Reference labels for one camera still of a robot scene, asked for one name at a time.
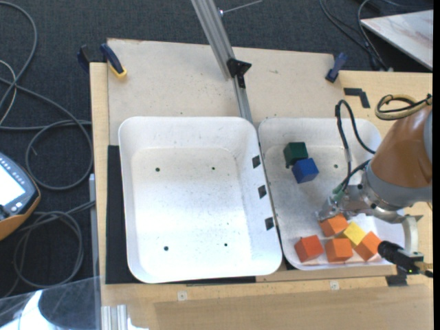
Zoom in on black cylinder on white bracket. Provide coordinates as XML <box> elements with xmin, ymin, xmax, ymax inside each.
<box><xmin>377</xmin><ymin>214</ymin><xmax>427</xmax><ymax>275</ymax></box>

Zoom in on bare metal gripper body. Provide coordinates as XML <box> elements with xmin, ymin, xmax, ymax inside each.
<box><xmin>330</xmin><ymin>182</ymin><xmax>407</xmax><ymax>223</ymax></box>

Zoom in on green cube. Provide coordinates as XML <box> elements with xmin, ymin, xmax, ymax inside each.
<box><xmin>283</xmin><ymin>142</ymin><xmax>309</xmax><ymax>168</ymax></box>

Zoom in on white plastic tray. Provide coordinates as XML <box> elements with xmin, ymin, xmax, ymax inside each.
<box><xmin>257</xmin><ymin>117</ymin><xmax>407</xmax><ymax>272</ymax></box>
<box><xmin>118</xmin><ymin>115</ymin><xmax>283</xmax><ymax>284</ymax></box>

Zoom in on pale flat board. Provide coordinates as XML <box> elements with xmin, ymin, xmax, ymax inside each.
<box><xmin>106</xmin><ymin>38</ymin><xmax>344</xmax><ymax>147</ymax></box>

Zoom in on blue cube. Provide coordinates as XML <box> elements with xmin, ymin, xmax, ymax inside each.
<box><xmin>291</xmin><ymin>157</ymin><xmax>320</xmax><ymax>184</ymax></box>

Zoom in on yellow cube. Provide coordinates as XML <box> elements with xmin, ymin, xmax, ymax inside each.
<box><xmin>342</xmin><ymin>221</ymin><xmax>367</xmax><ymax>247</ymax></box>

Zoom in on orange cube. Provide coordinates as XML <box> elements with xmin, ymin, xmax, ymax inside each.
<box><xmin>324</xmin><ymin>238</ymin><xmax>354</xmax><ymax>263</ymax></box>
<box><xmin>353</xmin><ymin>231</ymin><xmax>382</xmax><ymax>262</ymax></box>
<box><xmin>294</xmin><ymin>234</ymin><xmax>325</xmax><ymax>263</ymax></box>
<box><xmin>318</xmin><ymin>213</ymin><xmax>350</xmax><ymax>238</ymax></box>

